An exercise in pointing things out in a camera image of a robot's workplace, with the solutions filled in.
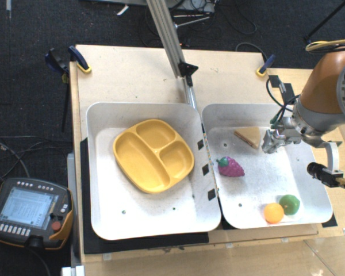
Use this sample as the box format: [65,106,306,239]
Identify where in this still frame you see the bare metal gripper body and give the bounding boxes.
[271,116,326,150]

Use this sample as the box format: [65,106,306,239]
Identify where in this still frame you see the beige toy sandwich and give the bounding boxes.
[233,126,262,150]

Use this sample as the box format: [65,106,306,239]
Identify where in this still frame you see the white plastic tray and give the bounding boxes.
[201,103,334,230]
[85,101,222,241]

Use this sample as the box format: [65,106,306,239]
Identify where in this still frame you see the purple toy grapes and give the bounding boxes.
[216,156,246,178]

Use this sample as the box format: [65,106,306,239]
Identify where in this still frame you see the green toy fruit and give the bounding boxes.
[278,194,301,216]

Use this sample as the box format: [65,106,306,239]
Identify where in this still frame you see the orange toy fruit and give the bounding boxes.
[263,202,285,224]

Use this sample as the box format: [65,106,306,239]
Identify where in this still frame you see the yellow divided plate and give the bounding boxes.
[112,118,196,194]

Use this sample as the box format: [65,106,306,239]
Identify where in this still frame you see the pale wood board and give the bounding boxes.
[74,44,319,246]

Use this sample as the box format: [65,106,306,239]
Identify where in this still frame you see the black cylinder on white bracket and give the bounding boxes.
[306,141,344,189]

